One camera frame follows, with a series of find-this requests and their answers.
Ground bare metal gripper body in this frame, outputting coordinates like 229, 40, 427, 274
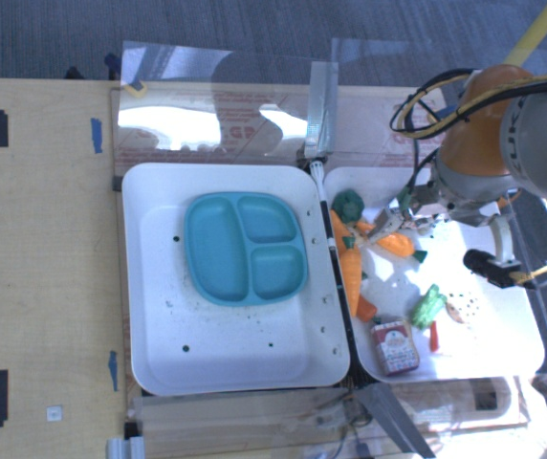
396, 181, 502, 230

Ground orange carrot with green leaf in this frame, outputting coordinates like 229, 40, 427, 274
355, 219, 428, 264

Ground green broccoli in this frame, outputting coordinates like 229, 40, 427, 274
331, 188, 366, 226

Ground small orange carrot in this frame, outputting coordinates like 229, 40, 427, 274
328, 208, 353, 249

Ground long orange carrot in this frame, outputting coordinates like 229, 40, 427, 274
339, 235, 364, 318

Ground short orange carrot piece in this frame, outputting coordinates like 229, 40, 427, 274
356, 294, 379, 323

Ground green lettuce leaf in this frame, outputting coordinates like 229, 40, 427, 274
410, 283, 449, 331

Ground small brown biscuit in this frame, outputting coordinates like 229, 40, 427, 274
445, 300, 467, 325

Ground red and white carton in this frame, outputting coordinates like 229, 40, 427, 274
370, 319, 421, 378

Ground white plastic tray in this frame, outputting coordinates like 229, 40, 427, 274
323, 165, 547, 384
120, 163, 352, 397

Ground blue divided plate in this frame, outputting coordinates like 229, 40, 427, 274
183, 191, 310, 308

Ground black cylinder on white bracket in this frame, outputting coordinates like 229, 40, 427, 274
462, 212, 526, 290

